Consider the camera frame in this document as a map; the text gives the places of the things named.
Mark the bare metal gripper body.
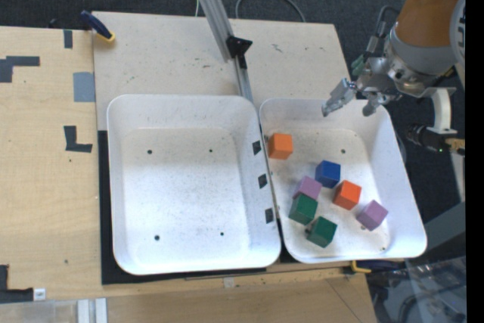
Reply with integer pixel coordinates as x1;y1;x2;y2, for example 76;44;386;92
354;55;442;106

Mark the blue cube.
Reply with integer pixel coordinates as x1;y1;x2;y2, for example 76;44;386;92
314;160;342;190

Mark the green cube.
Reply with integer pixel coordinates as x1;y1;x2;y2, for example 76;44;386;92
287;193;319;226
306;216;339;249

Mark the orange cube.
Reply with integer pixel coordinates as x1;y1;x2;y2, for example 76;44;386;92
266;132;294;160
331;179;363;212

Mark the pale wood board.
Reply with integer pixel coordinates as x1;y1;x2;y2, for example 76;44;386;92
92;10;404;283

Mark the white plastic tray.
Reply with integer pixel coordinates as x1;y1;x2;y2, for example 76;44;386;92
106;93;283;276
259;97;429;265

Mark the black cylinder on white bracket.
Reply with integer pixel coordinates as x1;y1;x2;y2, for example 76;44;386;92
405;86;459;155

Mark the purple cube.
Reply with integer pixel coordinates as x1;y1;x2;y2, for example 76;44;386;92
355;199;389;232
293;175;324;201

